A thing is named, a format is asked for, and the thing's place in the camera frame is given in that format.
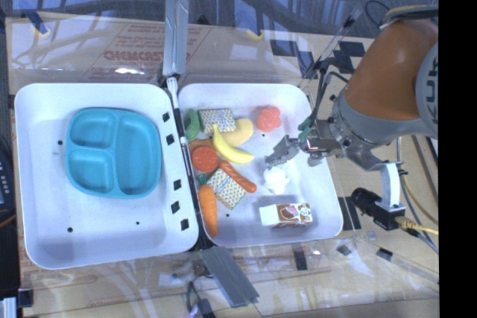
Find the white plastic piece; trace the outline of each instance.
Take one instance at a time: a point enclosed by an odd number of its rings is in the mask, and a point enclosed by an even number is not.
[[[60,141],[66,141],[70,118],[94,106],[132,110],[157,125],[162,175],[149,195],[96,197],[68,180]],[[60,269],[132,260],[185,252],[195,244],[198,222],[172,105],[161,88],[35,83],[16,95],[15,114],[25,246],[38,266]],[[175,203],[177,210],[171,207]]]
[[[283,194],[285,186],[290,183],[286,172],[279,167],[267,168],[263,173],[263,177],[265,178],[265,186],[275,195]]]
[[[298,126],[311,113],[308,99],[299,88],[281,83],[193,83],[179,91],[179,105],[183,111],[230,108],[235,118],[248,118],[254,123],[267,105],[276,105],[281,112],[281,127],[271,133],[256,129],[239,146],[255,159],[243,165],[234,163],[233,167],[254,182],[257,189],[252,194],[246,193],[232,211],[217,203],[218,234],[210,237],[211,241],[221,247],[234,248],[321,240],[333,238],[341,231],[343,215],[326,160],[310,167],[308,156],[299,152],[280,165],[290,179],[283,194],[272,194],[264,185],[265,156],[273,153],[273,147],[285,134],[298,136]],[[200,133],[198,138],[209,137]],[[306,229],[286,227],[271,232],[270,227],[262,225],[259,208],[276,203],[308,203],[313,211],[313,222]]]

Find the toy banana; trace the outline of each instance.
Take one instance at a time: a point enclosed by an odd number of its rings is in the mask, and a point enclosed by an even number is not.
[[[253,155],[246,151],[239,150],[238,148],[230,146],[221,133],[218,131],[216,124],[212,125],[214,129],[214,136],[212,137],[212,143],[214,144],[217,152],[223,156],[226,160],[234,163],[248,163],[253,159]]]
[[[236,119],[236,129],[223,132],[221,135],[230,146],[240,146],[253,135],[253,122],[246,118]]]

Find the divided blue plate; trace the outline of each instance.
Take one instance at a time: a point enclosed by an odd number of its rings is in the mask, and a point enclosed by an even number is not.
[[[82,192],[144,197],[156,188],[161,164],[159,130],[137,112],[93,107],[69,123],[66,173]]]

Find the sausage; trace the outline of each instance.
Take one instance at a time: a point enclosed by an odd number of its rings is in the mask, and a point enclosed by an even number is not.
[[[245,179],[227,160],[221,160],[218,163],[218,167],[229,177],[234,179],[246,192],[253,194],[253,192],[256,191],[256,184]]]

